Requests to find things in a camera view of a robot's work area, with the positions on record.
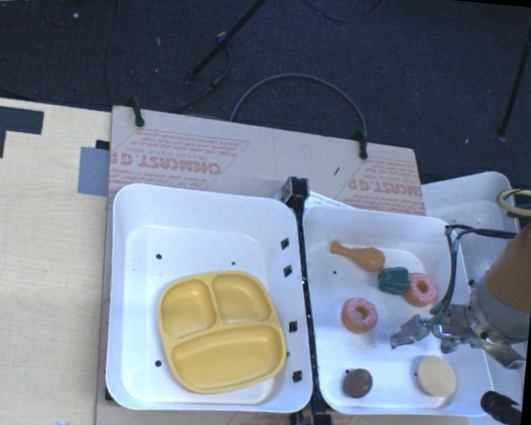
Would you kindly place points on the black cylinder on white bracket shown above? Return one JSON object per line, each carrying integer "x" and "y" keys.
{"x": 500, "y": 409}

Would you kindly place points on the green toy bell pepper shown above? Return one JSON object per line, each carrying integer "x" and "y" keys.
{"x": 393, "y": 280}

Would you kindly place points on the thin black and white rod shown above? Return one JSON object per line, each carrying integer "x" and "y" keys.
{"x": 306, "y": 296}

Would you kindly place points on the cream round toy biscuit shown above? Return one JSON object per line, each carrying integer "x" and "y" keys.
{"x": 437, "y": 377}

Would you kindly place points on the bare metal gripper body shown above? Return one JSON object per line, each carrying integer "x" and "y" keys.
{"x": 459, "y": 321}

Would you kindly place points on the yellow divided plate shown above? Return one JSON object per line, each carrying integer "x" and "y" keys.
{"x": 224, "y": 334}

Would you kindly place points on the brown cardboard board, red print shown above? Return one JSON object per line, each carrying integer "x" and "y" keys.
{"x": 260, "y": 168}

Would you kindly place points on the pink frosted toy doughnut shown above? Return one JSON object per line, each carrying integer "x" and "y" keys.
{"x": 350, "y": 320}
{"x": 427, "y": 297}

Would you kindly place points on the brown round toy biscuit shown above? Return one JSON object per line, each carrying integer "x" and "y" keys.
{"x": 357, "y": 383}

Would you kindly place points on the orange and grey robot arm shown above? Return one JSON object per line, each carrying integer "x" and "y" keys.
{"x": 513, "y": 275}

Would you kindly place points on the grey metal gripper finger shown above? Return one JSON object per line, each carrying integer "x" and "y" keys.
{"x": 452, "y": 345}
{"x": 407, "y": 334}

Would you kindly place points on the orange toy chicken drumstick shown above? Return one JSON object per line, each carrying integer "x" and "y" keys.
{"x": 364, "y": 257}

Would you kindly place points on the white printed paper slip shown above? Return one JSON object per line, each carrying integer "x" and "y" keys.
{"x": 330, "y": 201}

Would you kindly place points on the white plastic tray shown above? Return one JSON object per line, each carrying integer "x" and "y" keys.
{"x": 391, "y": 361}
{"x": 206, "y": 233}

